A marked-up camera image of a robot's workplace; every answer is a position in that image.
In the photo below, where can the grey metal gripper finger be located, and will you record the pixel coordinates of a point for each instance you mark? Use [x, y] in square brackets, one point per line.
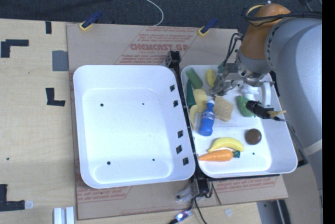
[215, 87]
[227, 90]

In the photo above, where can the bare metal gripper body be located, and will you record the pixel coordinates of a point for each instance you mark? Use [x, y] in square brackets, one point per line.
[247, 75]

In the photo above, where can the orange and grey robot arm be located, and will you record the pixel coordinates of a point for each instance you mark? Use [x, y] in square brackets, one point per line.
[293, 66]

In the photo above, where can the yellow toy lemon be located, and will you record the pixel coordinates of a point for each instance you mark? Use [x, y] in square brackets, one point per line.
[210, 77]

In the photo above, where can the white lumpy toy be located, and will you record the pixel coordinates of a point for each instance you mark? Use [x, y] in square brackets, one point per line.
[248, 92]

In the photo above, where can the pale yellow toy block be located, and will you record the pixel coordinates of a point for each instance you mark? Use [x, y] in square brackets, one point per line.
[200, 98]

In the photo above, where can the tan toy bread slice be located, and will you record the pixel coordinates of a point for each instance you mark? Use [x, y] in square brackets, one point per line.
[223, 109]

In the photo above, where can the light green toy cucumber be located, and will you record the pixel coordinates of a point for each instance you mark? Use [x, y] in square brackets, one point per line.
[195, 78]

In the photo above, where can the green toy broccoli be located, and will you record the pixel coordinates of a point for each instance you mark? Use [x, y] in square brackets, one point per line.
[242, 106]

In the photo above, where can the dark green toy vegetable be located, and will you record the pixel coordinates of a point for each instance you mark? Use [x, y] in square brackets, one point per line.
[190, 96]

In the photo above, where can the blue plastic bottle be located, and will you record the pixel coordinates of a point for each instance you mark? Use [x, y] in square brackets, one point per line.
[206, 121]

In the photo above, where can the yellow curved toy piece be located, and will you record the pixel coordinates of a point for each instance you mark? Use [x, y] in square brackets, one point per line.
[193, 115]

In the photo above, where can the thin black rod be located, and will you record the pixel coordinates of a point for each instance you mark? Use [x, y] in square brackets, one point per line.
[189, 123]

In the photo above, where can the yellow banana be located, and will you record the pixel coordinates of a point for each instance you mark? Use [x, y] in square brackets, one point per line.
[226, 143]

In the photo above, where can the brown round toy biscuit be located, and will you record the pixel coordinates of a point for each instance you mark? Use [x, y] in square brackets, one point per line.
[253, 136]

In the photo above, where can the orange carrot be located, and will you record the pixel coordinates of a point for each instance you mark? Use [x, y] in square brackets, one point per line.
[217, 156]

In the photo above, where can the white plastic tray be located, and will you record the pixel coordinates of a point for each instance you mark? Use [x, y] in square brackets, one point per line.
[233, 165]
[125, 128]

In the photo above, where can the brown cardboard board red print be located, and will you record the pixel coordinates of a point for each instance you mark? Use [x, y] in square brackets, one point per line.
[104, 42]

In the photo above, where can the black cylinder on white bracket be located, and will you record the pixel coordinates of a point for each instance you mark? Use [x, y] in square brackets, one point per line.
[257, 109]

